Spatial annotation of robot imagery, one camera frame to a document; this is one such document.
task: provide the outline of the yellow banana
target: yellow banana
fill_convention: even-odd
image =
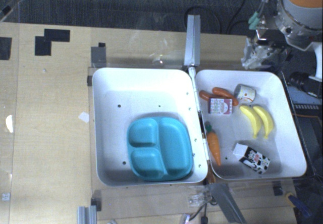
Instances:
[[[257,138],[257,134],[261,129],[261,119],[259,115],[251,107],[241,105],[240,110],[249,118],[253,129],[253,137]]]
[[[260,116],[263,126],[264,126],[264,132],[265,132],[265,139],[268,138],[269,133],[273,130],[274,128],[274,121],[272,116],[268,113],[267,110],[265,110],[263,107],[259,105],[255,105],[253,109],[256,111],[256,113]]]

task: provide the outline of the toy carrot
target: toy carrot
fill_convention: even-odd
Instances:
[[[212,126],[209,123],[205,124],[205,128],[207,131],[206,139],[207,139],[208,147],[211,151],[212,156],[216,160],[216,163],[218,164],[218,166],[220,166],[221,154],[220,154],[220,144],[219,144],[218,136],[212,130]]]

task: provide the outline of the white can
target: white can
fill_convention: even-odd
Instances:
[[[252,103],[256,98],[256,90],[251,87],[239,84],[234,91],[234,96],[239,101]]]

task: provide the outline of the wooden table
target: wooden table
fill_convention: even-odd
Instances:
[[[147,62],[156,51],[164,58],[179,56],[185,49],[186,34],[13,23],[1,23],[0,28],[1,36],[12,36],[13,29],[19,30],[19,36],[15,34],[13,39],[19,58],[11,58],[19,59],[13,70],[18,71],[18,81],[12,89],[17,92],[17,105],[11,198],[2,201],[0,210],[8,213],[10,205],[10,224],[76,223],[78,206],[90,205],[91,175],[96,174],[91,170],[90,124],[78,117],[82,112],[89,113],[86,80],[91,47],[104,42],[108,62]],[[35,36],[43,36],[45,28],[70,30],[70,42],[52,42],[51,56],[35,56]],[[202,34],[201,62],[216,69],[239,69],[244,43],[242,36]],[[0,67],[9,67],[9,62],[0,61]],[[2,86],[10,78],[6,74],[0,77]],[[295,192],[290,181],[283,182],[283,190]],[[248,223],[296,223],[293,209],[283,196],[274,196],[270,185],[233,187],[232,192]],[[114,193],[110,217],[98,223],[107,223],[116,216],[118,224],[178,223],[180,213],[184,213],[174,210],[176,214],[154,216],[162,212],[164,201],[158,209],[140,210],[148,217],[126,210],[115,213],[126,201],[127,191],[120,198],[118,202],[118,194]],[[131,194],[129,200],[136,202]],[[136,207],[147,205],[139,203]],[[209,223],[227,223],[218,206],[208,211]],[[7,223],[8,217],[0,220]]]

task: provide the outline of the blue plate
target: blue plate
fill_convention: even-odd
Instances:
[[[146,181],[177,180],[193,166],[186,127],[168,117],[142,118],[128,128],[128,153],[132,171]]]

